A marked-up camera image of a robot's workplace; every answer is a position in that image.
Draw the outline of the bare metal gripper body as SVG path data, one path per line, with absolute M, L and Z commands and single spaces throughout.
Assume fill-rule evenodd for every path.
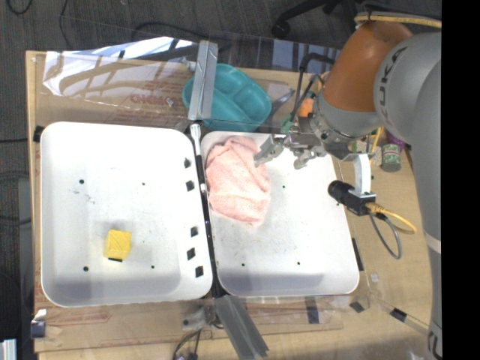
M 289 130 L 284 146 L 297 155 L 331 155 L 339 161 L 352 161 L 356 153 L 350 144 L 355 139 L 334 128 L 321 118 L 297 118 Z

